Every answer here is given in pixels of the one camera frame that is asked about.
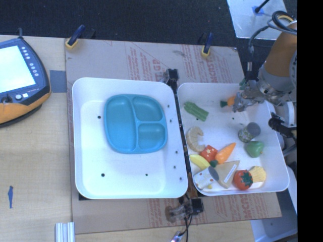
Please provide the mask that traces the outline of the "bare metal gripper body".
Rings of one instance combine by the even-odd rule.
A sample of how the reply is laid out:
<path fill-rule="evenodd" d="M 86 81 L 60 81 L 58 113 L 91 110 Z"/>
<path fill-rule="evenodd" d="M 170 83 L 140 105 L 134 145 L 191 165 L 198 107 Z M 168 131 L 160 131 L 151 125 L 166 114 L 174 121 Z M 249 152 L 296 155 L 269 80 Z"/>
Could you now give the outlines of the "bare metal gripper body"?
<path fill-rule="evenodd" d="M 278 95 L 276 90 L 265 81 L 249 80 L 241 85 L 243 99 L 253 103 L 268 101 L 276 103 Z"/>

